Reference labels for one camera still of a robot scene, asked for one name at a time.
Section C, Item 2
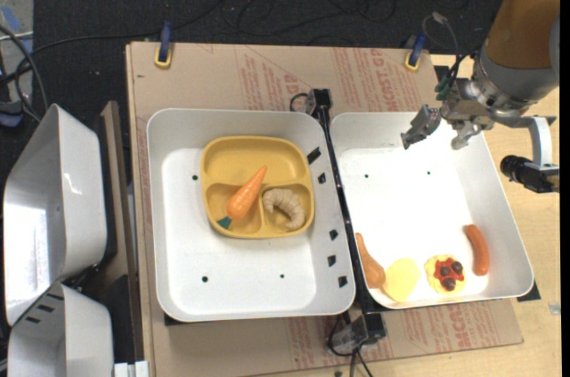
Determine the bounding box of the orange chicken drumstick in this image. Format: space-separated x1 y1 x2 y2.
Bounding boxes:
354 232 387 291

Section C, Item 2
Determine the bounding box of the orange sausage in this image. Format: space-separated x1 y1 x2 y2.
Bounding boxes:
463 224 491 277

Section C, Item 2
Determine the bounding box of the black block with thin wires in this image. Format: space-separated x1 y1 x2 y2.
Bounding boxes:
329 311 387 357
305 87 333 119

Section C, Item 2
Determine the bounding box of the yellow divided plate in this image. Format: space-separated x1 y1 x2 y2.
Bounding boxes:
199 135 316 240

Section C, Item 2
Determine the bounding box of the yellow potato chip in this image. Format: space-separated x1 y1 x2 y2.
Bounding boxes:
383 257 421 304

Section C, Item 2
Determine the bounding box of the beige croissant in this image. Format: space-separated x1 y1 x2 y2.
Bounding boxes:
261 187 307 233

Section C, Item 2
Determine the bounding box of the orange carrot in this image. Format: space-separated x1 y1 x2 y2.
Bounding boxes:
216 164 269 231

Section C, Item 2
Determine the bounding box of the black cylinder on white bracket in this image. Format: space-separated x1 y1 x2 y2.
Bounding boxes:
499 114 561 194

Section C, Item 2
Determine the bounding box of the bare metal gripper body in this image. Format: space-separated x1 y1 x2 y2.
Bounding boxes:
439 76 536 132

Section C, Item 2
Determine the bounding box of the brown cardboard board red print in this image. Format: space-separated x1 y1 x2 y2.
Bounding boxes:
125 41 525 374

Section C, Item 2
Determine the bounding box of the white plastic tray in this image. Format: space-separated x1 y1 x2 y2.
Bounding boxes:
145 107 357 324
329 111 535 311

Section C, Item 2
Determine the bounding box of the thin black rod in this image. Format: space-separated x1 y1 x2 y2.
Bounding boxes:
316 106 374 323

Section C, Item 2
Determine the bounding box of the yellow pasta with red sauce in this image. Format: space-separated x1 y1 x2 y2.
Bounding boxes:
423 253 468 295

